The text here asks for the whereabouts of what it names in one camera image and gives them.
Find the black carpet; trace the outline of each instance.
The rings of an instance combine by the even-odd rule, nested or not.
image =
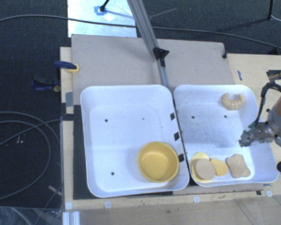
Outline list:
[[[281,47],[281,22],[267,20],[270,0],[144,0],[153,26],[229,33]],[[67,16],[67,0],[0,0],[0,19],[21,14]],[[275,0],[273,15],[281,19],[281,0]],[[267,54],[273,46],[204,32],[155,30],[157,38],[223,42],[229,53]],[[36,91],[30,82],[35,75],[56,79],[53,68],[59,48],[70,46],[67,22],[51,18],[17,18],[0,22],[0,111],[17,111],[43,120],[60,118],[60,93]],[[0,120],[31,118],[6,114]],[[59,134],[59,123],[52,123]],[[0,124],[0,142],[28,128],[23,124]],[[52,132],[43,129],[51,143],[52,158],[44,176],[30,188],[0,200],[0,205],[42,208],[52,196],[51,185],[61,183],[60,147]],[[0,146],[0,197],[30,184],[41,174],[48,159],[46,140],[38,131]],[[49,208],[57,208],[56,196]]]

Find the black bracket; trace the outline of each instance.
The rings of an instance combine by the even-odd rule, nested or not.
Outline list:
[[[155,47],[153,48],[153,53],[156,60],[160,60],[161,66],[165,68],[164,58],[169,54],[169,51],[161,49],[159,47]]]

